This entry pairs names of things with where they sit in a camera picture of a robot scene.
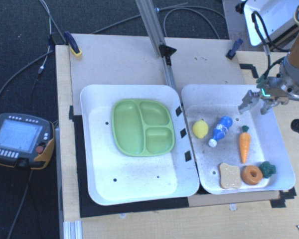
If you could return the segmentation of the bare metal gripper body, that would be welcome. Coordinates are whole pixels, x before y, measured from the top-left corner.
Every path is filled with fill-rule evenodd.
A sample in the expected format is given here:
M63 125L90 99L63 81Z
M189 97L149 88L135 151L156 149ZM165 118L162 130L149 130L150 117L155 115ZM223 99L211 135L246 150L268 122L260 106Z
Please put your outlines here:
M259 96L267 103L286 105L299 102L299 84L290 77L268 77L259 80Z

